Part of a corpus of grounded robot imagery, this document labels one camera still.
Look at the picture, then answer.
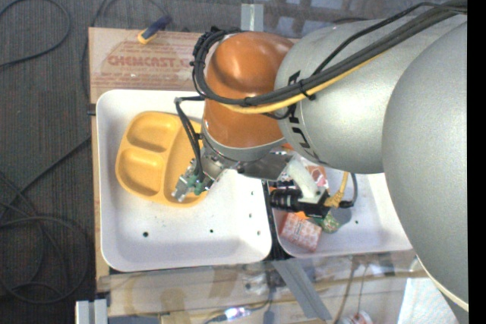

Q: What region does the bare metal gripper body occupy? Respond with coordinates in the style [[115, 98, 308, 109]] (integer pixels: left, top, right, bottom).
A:
[[175, 146, 239, 195]]

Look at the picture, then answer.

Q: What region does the white plastic tray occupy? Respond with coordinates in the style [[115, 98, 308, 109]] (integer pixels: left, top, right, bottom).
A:
[[95, 89, 273, 273], [265, 162, 415, 260]]

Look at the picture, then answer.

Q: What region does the yellow divided plate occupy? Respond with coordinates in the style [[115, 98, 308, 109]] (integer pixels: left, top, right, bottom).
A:
[[115, 110, 210, 208]]

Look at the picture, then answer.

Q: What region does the red and white carton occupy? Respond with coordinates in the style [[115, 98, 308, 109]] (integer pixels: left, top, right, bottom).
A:
[[303, 165, 330, 190]]

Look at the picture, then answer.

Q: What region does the orange patterned packet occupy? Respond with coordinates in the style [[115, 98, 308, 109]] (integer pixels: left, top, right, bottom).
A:
[[279, 212, 323, 253]]

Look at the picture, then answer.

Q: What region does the green round packet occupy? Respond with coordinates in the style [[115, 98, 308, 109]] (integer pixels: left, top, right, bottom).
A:
[[317, 213, 342, 234]]

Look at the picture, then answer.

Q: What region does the black cylinder on white bracket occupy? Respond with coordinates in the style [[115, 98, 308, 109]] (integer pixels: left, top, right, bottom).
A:
[[270, 159, 331, 219]]

